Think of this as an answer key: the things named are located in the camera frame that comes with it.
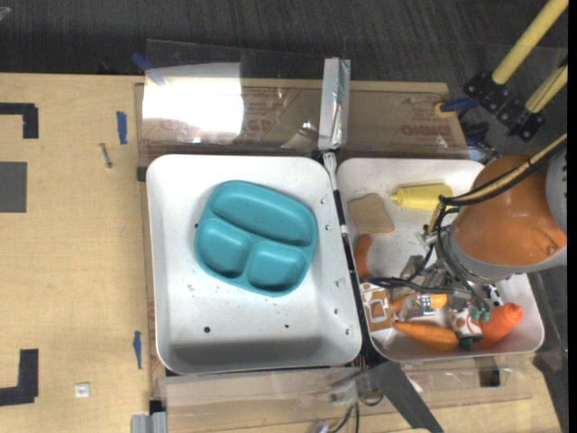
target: orange bottle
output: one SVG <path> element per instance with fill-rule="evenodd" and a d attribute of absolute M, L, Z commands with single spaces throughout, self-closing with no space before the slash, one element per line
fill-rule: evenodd
<path fill-rule="evenodd" d="M 515 303 L 505 303 L 494 308 L 488 322 L 479 321 L 483 331 L 484 345 L 495 345 L 506 336 L 523 318 L 523 309 Z"/>

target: gray square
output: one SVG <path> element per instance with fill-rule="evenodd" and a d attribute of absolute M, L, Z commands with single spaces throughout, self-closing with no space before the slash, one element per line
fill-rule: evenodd
<path fill-rule="evenodd" d="M 27 162 L 0 162 L 0 213 L 26 213 Z"/>

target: yellow rod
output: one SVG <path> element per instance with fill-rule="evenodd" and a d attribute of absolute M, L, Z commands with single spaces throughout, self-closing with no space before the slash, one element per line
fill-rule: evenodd
<path fill-rule="evenodd" d="M 569 6 L 569 0 L 549 0 L 541 12 L 526 28 L 515 46 L 493 72 L 493 81 L 505 85 L 517 68 L 535 48 L 559 16 Z"/>
<path fill-rule="evenodd" d="M 525 107 L 533 114 L 543 110 L 559 90 L 567 85 L 569 64 L 562 66 L 551 74 L 537 91 L 527 100 Z"/>

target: teal divided plate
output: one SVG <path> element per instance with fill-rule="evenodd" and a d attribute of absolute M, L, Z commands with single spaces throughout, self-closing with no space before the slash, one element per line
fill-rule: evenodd
<path fill-rule="evenodd" d="M 246 181 L 227 181 L 206 202 L 195 236 L 204 271 L 269 296 L 305 278 L 316 247 L 316 219 L 297 200 Z"/>

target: wooden table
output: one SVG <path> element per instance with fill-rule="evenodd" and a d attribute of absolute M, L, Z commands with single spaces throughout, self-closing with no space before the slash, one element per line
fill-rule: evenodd
<path fill-rule="evenodd" d="M 20 116 L 0 115 L 0 161 L 28 165 L 26 213 L 0 213 L 0 387 L 16 385 L 21 349 L 38 349 L 40 374 L 34 403 L 0 407 L 0 431 L 129 431 L 131 416 L 148 411 L 150 352 L 135 178 L 134 88 L 142 82 L 0 74 L 0 102 L 34 103 L 40 115 L 39 139 L 26 140 Z M 119 141 L 117 111 L 127 116 L 127 144 Z M 142 369 L 135 332 L 141 333 Z M 434 414 L 447 431 L 558 431 L 543 376 L 532 368 L 528 377 L 531 399 Z M 75 384 L 82 382 L 90 384 L 88 397 L 75 396 Z M 364 417 L 361 431 L 406 428 L 399 414 L 387 414 Z"/>

